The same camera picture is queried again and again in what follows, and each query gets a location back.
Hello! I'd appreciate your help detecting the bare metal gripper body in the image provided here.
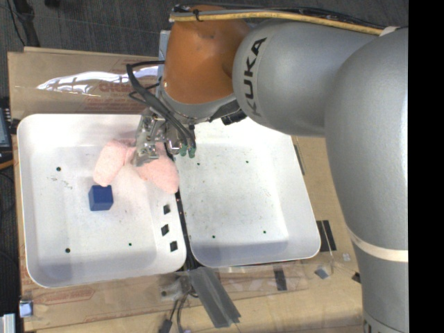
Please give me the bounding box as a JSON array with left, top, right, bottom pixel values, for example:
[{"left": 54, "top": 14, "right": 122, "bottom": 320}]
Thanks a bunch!
[{"left": 134, "top": 114, "right": 191, "bottom": 168}]

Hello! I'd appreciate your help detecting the pink fluffy cloth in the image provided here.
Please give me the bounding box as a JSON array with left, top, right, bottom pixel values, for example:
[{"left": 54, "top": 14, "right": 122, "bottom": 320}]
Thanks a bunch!
[{"left": 92, "top": 138, "right": 180, "bottom": 195}]

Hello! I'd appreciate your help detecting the blue cube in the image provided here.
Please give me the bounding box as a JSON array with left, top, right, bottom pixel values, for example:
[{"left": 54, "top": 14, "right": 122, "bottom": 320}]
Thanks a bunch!
[{"left": 87, "top": 185, "right": 114, "bottom": 212}]

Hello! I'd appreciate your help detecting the thin black and white rod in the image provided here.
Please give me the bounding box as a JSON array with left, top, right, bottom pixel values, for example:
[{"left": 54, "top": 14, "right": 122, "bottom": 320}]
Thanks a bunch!
[{"left": 172, "top": 151, "right": 194, "bottom": 271}]

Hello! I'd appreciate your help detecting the brown cardboard board, red print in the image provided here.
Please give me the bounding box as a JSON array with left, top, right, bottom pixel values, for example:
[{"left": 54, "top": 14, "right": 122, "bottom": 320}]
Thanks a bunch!
[{"left": 7, "top": 46, "right": 366, "bottom": 333}]

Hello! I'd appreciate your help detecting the white plastic tray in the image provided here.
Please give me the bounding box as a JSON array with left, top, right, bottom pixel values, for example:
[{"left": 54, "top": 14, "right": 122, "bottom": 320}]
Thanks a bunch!
[
  {"left": 16, "top": 112, "right": 187, "bottom": 289},
  {"left": 174, "top": 115, "right": 322, "bottom": 268}
]

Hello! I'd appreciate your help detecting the black cylinder on white bracket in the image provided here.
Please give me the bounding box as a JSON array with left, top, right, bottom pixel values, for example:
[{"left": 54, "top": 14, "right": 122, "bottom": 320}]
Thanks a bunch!
[{"left": 220, "top": 107, "right": 248, "bottom": 126}]

